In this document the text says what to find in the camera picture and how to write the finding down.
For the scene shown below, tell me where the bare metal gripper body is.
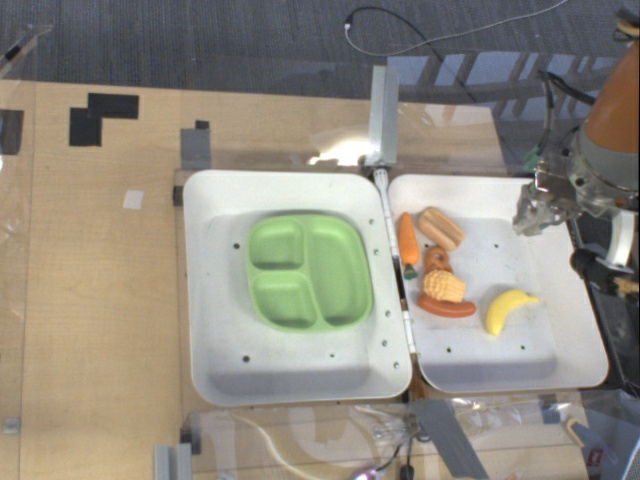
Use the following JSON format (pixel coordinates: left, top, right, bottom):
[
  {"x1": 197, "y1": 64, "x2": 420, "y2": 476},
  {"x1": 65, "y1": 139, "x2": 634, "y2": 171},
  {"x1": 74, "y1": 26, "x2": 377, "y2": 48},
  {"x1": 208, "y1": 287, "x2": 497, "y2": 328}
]
[{"x1": 531, "y1": 155, "x2": 622, "y2": 218}]

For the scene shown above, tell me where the tan bread bun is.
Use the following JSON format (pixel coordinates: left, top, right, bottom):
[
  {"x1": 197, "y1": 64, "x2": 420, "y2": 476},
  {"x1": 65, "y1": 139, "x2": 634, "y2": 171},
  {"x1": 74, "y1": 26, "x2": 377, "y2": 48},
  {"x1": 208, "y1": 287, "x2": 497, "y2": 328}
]
[{"x1": 416, "y1": 206, "x2": 466, "y2": 252}]

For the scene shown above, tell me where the yellow banana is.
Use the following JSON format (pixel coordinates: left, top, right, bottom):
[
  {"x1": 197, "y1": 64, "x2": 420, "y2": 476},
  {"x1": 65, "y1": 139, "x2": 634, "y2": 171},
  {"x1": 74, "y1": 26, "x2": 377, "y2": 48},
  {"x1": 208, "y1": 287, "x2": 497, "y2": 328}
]
[{"x1": 484, "y1": 288, "x2": 541, "y2": 338}]

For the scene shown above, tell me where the yellow corn cob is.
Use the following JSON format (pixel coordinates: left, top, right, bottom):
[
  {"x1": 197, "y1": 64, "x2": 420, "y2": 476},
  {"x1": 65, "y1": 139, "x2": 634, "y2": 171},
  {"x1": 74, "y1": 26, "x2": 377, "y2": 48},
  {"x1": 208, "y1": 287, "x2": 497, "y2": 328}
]
[{"x1": 422, "y1": 268, "x2": 468, "y2": 304}]

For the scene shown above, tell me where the orange carrot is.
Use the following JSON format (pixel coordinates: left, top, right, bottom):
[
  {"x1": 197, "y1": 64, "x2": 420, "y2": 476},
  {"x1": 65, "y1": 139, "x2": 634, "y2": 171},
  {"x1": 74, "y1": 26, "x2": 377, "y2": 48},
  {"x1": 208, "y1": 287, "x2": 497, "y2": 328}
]
[{"x1": 397, "y1": 211, "x2": 421, "y2": 281}]

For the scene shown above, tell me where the red sausage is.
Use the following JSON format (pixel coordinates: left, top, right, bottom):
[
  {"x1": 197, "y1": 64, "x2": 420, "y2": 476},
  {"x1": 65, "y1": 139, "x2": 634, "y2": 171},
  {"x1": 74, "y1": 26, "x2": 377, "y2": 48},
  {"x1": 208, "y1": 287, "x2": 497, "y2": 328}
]
[{"x1": 416, "y1": 293, "x2": 478, "y2": 319}]

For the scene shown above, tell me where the white plastic tray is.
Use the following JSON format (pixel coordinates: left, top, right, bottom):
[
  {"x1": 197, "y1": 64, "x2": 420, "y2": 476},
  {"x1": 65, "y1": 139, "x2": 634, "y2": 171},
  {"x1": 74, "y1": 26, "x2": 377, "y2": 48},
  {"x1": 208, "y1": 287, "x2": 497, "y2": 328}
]
[
  {"x1": 182, "y1": 169, "x2": 414, "y2": 409},
  {"x1": 387, "y1": 173, "x2": 611, "y2": 396}
]

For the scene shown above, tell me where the green divided plate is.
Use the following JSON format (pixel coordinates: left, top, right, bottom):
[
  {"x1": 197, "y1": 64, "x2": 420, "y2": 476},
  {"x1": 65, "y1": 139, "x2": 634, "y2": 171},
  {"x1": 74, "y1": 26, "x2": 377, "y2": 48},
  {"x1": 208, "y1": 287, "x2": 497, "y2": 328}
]
[{"x1": 244, "y1": 212, "x2": 376, "y2": 335}]

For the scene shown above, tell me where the black cylinder on white bracket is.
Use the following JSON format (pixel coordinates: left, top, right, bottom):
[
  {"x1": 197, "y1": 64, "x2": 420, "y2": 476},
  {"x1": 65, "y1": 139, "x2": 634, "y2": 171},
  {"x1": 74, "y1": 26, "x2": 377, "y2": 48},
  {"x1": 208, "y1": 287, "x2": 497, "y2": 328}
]
[{"x1": 569, "y1": 209, "x2": 639, "y2": 290}]

